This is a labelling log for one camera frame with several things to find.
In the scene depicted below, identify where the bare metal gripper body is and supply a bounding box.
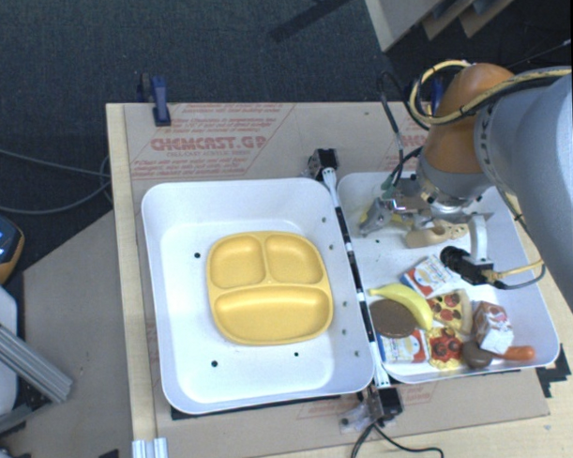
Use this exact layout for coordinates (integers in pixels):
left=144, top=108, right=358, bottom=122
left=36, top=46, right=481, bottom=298
left=388, top=174, right=480, bottom=223

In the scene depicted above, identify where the beige toy bread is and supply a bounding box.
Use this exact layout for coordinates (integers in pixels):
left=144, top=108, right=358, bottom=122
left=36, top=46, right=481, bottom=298
left=403, top=219, right=470, bottom=250

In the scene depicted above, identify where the thin black and white rod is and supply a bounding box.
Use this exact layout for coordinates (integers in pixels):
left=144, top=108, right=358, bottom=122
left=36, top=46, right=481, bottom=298
left=322, top=164, right=390, bottom=389

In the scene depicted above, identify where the white plastic tray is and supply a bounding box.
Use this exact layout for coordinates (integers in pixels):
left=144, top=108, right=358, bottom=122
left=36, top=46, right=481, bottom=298
left=335, top=165, right=563, bottom=388
left=140, top=175, right=377, bottom=416

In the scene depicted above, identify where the white and red carton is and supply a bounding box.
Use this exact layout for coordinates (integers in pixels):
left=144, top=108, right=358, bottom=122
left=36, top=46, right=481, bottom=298
left=377, top=329, right=432, bottom=366
left=400, top=253, right=457, bottom=299

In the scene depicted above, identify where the yellow banana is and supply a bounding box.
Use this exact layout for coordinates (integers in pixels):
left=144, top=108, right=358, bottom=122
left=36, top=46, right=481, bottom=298
left=367, top=282, right=435, bottom=334

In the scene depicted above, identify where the pizza slice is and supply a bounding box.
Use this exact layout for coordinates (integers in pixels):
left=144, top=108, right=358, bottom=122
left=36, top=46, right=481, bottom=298
left=427, top=287, right=475, bottom=338
left=426, top=325, right=466, bottom=373

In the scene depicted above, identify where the brown round biscuit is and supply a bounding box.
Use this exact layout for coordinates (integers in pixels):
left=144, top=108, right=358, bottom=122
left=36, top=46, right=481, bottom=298
left=367, top=297, right=418, bottom=341

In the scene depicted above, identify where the brown and white carton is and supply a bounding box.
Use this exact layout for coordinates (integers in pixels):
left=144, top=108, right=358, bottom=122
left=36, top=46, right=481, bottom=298
left=470, top=299, right=515, bottom=354

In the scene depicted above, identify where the yellow divided plate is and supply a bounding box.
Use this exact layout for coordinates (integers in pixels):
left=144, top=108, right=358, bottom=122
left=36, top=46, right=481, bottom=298
left=204, top=228, right=337, bottom=348

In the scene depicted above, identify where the brown round toy food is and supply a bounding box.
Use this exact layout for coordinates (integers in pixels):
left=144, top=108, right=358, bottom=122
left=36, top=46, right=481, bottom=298
left=461, top=338, right=497, bottom=371

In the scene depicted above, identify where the orange sausage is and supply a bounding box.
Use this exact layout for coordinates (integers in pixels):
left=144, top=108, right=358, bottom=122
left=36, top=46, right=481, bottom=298
left=494, top=344, right=537, bottom=363

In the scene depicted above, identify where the brown cardboard board red print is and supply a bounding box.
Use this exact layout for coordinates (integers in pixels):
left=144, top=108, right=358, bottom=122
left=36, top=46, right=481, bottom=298
left=122, top=89, right=553, bottom=458

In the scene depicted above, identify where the black cylinder on white bracket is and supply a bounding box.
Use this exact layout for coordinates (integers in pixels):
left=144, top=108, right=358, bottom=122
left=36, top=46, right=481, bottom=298
left=437, top=213, right=499, bottom=287

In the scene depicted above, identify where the black block with thin wires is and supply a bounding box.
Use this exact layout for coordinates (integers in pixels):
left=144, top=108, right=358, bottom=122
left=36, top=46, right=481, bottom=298
left=366, top=386, right=406, bottom=428
left=307, top=146, right=340, bottom=179

